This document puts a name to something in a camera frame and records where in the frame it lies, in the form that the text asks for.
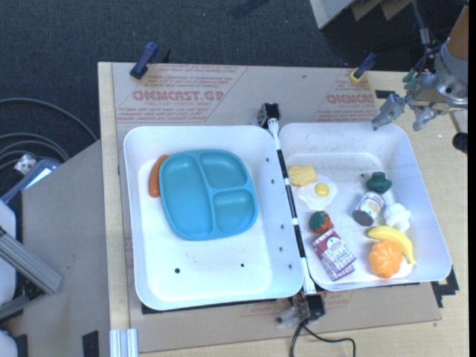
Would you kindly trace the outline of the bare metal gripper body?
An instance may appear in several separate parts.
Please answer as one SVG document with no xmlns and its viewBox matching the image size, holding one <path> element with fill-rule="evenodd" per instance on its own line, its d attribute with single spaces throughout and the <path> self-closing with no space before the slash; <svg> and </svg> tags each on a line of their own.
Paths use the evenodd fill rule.
<svg viewBox="0 0 476 357">
<path fill-rule="evenodd" d="M 445 103 L 452 108 L 468 105 L 468 82 L 446 71 L 423 72 L 405 87 L 406 100 L 414 106 Z"/>
</svg>

